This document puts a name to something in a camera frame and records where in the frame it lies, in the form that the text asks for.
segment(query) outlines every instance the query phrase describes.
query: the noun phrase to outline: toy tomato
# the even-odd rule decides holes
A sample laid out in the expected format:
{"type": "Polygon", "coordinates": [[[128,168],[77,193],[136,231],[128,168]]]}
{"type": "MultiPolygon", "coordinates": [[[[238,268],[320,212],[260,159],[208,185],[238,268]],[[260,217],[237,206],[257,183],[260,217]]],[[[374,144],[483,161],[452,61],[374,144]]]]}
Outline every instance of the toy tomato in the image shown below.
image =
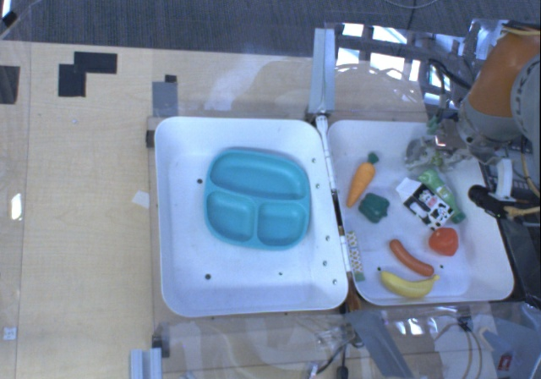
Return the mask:
{"type": "Polygon", "coordinates": [[[441,255],[454,255],[458,250],[456,230],[448,227],[438,228],[430,235],[429,246],[441,255]]]}

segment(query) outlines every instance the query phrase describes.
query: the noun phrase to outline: toy sausage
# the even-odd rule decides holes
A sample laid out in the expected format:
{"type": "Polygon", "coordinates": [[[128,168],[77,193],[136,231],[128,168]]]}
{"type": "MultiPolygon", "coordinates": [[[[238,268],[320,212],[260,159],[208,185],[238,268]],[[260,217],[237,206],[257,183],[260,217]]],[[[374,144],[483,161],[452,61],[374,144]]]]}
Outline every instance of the toy sausage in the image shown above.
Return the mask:
{"type": "Polygon", "coordinates": [[[434,273],[434,268],[431,265],[424,263],[409,254],[404,248],[404,245],[402,245],[402,242],[398,239],[393,239],[389,243],[389,246],[396,258],[412,271],[424,275],[425,277],[430,277],[434,273]]]}

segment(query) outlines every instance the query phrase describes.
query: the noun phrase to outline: yellow banana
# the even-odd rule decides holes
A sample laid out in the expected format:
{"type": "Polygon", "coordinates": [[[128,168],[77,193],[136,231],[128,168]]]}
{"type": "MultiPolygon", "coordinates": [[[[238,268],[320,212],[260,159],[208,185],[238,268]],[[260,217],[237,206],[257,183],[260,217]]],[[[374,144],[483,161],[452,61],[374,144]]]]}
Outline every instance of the yellow banana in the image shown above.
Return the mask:
{"type": "Polygon", "coordinates": [[[392,272],[381,271],[381,281],[393,293],[406,298],[423,298],[432,290],[434,281],[439,280],[438,275],[419,281],[408,281],[400,278],[392,272]]]}

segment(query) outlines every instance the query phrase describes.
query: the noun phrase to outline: blue plate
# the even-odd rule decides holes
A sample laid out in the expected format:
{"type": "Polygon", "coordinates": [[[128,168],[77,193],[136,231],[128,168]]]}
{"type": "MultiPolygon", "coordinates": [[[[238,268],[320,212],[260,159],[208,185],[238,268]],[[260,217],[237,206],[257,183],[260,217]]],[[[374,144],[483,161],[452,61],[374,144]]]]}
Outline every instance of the blue plate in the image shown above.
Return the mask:
{"type": "Polygon", "coordinates": [[[218,239],[264,250],[291,248],[309,224],[308,176],[285,157],[224,151],[208,170],[204,206],[206,225],[218,239]]]}

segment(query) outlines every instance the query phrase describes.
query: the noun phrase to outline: wooden surface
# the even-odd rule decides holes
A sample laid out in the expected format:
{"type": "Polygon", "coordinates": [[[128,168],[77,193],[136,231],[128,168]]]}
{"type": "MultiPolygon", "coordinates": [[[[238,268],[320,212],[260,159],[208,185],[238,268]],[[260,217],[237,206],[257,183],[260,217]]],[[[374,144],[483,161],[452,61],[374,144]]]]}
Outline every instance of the wooden surface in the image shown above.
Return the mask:
{"type": "MultiPolygon", "coordinates": [[[[30,99],[20,101],[30,106],[24,254],[22,276],[20,260],[10,276],[20,278],[19,336],[2,346],[0,377],[14,377],[15,344],[18,379],[128,377],[129,351],[148,349],[154,330],[150,213],[132,202],[138,191],[150,191],[145,131],[152,81],[175,74],[183,111],[298,118],[308,101],[311,61],[36,43],[24,52],[30,59],[21,82],[30,99]],[[58,97],[58,65],[73,63],[74,51],[115,52],[117,73],[87,74],[85,98],[58,97]]],[[[12,127],[4,137],[16,134],[12,127]]],[[[24,160],[22,152],[17,157],[24,160]]],[[[235,356],[239,349],[224,350],[235,356]]],[[[440,365],[438,355],[421,352],[408,356],[417,373],[440,365]]],[[[366,349],[352,357],[351,378],[380,377],[366,349]]],[[[293,378],[305,366],[253,365],[196,377],[293,378]]]]}

